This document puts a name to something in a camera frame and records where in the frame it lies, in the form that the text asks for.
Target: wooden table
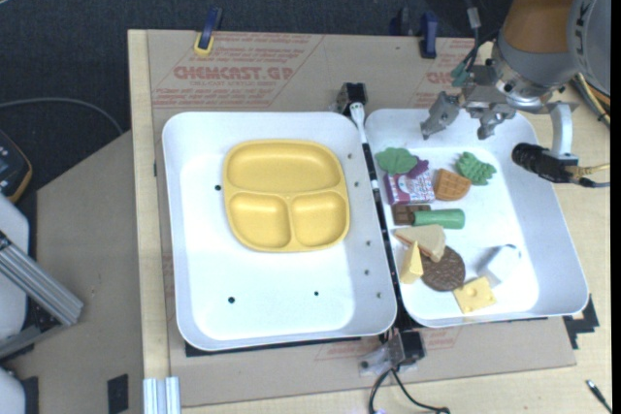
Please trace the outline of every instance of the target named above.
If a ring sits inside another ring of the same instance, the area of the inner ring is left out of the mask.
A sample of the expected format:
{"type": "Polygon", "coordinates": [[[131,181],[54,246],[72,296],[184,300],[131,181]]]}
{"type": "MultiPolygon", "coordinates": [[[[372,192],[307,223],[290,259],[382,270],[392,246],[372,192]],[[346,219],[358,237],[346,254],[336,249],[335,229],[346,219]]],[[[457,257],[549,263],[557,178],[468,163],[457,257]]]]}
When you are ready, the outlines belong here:
{"type": "MultiPolygon", "coordinates": [[[[157,182],[153,175],[155,144],[149,80],[149,45],[146,30],[128,33],[132,135],[136,186],[136,213],[140,269],[141,320],[145,378],[165,378],[171,374],[166,323],[157,182]]],[[[414,38],[325,36],[325,61],[317,68],[317,79],[339,89],[343,81],[361,81],[375,68],[386,81],[415,74],[420,59],[414,38]]],[[[370,92],[370,102],[383,93],[370,92]]],[[[579,97],[568,90],[563,100],[579,97]]],[[[378,102],[385,107],[385,102],[378,102]]],[[[403,102],[394,102],[403,107],[403,102]]],[[[552,127],[548,116],[528,118],[539,143],[549,146],[552,127]]],[[[586,105],[573,113],[573,153],[582,165],[609,162],[610,134],[586,105]]],[[[568,228],[597,310],[599,327],[581,334],[575,351],[577,365],[553,370],[484,375],[450,381],[410,385],[412,395],[424,403],[447,405],[452,412],[605,412],[585,385],[592,379],[612,402],[611,295],[610,295],[610,190],[586,189],[574,185],[555,187],[568,228]]],[[[184,408],[191,413],[366,413],[369,389],[322,393],[288,398],[233,402],[184,408]]],[[[416,412],[396,386],[382,388],[376,407],[390,413],[416,412]]]]}

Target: wooden edge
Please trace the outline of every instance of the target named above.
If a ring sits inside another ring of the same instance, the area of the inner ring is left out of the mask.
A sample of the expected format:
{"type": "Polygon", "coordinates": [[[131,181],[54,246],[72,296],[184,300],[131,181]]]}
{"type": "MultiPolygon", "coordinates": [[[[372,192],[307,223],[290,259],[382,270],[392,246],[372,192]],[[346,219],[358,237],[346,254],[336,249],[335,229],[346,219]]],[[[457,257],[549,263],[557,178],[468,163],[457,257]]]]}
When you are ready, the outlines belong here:
{"type": "Polygon", "coordinates": [[[145,378],[170,375],[146,30],[128,30],[145,378]]]}

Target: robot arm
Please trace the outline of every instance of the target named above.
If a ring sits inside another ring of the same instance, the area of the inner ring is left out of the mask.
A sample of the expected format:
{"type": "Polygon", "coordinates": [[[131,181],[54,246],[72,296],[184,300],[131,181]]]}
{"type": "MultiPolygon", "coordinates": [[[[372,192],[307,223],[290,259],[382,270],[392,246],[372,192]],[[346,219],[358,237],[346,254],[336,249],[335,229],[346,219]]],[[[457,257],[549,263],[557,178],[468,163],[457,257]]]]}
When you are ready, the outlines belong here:
{"type": "Polygon", "coordinates": [[[441,93],[421,123],[423,137],[446,128],[461,109],[479,119],[481,140],[516,111],[548,112],[555,133],[552,150],[525,145],[514,151],[513,159],[551,181],[571,180],[570,171],[577,166],[570,151],[572,109],[549,100],[576,75],[609,96],[610,6],[611,0],[513,0],[491,57],[454,75],[460,93],[441,93]],[[535,165],[544,165],[542,171],[535,165]]]}

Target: yellow plate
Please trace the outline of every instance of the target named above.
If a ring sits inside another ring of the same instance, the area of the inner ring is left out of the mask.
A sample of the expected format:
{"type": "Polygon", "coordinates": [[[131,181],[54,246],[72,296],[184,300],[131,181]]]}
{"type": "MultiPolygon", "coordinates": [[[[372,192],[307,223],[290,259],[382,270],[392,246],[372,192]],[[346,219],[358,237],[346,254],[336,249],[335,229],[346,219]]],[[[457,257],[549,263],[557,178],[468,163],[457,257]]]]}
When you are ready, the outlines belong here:
{"type": "Polygon", "coordinates": [[[349,229],[343,168],[320,143],[243,142],[228,152],[223,171],[229,225],[249,248],[319,250],[339,243],[349,229]]]}

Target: table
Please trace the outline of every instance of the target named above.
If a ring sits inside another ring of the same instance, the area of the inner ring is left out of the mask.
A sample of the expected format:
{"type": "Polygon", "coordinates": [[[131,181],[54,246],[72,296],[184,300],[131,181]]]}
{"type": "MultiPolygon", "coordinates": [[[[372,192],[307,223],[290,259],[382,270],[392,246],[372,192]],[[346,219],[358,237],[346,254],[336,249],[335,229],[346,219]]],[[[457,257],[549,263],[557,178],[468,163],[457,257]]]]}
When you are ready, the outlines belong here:
{"type": "MultiPolygon", "coordinates": [[[[151,93],[153,74],[149,61],[149,51],[153,50],[153,42],[160,35],[165,38],[166,34],[146,30],[130,30],[128,33],[145,378],[165,378],[171,374],[160,205],[157,180],[153,174],[156,140],[151,104],[152,96],[156,94],[151,93]]],[[[280,88],[277,98],[268,103],[270,109],[296,111],[305,106],[323,109],[333,100],[335,91],[344,81],[371,80],[383,81],[384,84],[390,81],[403,85],[408,81],[420,80],[421,71],[423,74],[430,73],[429,66],[422,67],[420,58],[416,56],[417,40],[414,38],[335,35],[314,36],[306,40],[309,53],[304,53],[304,63],[294,68],[293,73],[298,79],[312,75],[315,81],[320,81],[313,88],[314,97],[305,90],[307,86],[288,84],[280,88]]],[[[436,78],[444,78],[443,73],[438,72],[436,78]]],[[[396,99],[395,94],[386,91],[385,87],[373,84],[369,89],[370,107],[409,105],[403,99],[396,99]]],[[[419,91],[423,97],[429,93],[424,90],[419,91]]],[[[564,96],[564,100],[576,98],[572,91],[564,96]]],[[[529,119],[536,128],[539,142],[550,143],[552,130],[549,118],[529,116],[529,119]]],[[[609,162],[609,131],[597,122],[586,106],[580,106],[574,112],[573,120],[573,152],[580,157],[581,164],[609,162]]],[[[579,349],[575,351],[576,366],[416,383],[410,386],[415,398],[434,405],[448,405],[454,412],[592,412],[601,408],[584,383],[586,379],[592,379],[611,401],[609,189],[559,185],[556,192],[600,320],[595,333],[579,337],[579,349]]],[[[363,388],[196,406],[184,408],[183,412],[366,412],[368,395],[369,390],[363,388]]],[[[411,412],[408,400],[395,386],[382,389],[376,398],[376,405],[388,412],[411,412]]]]}

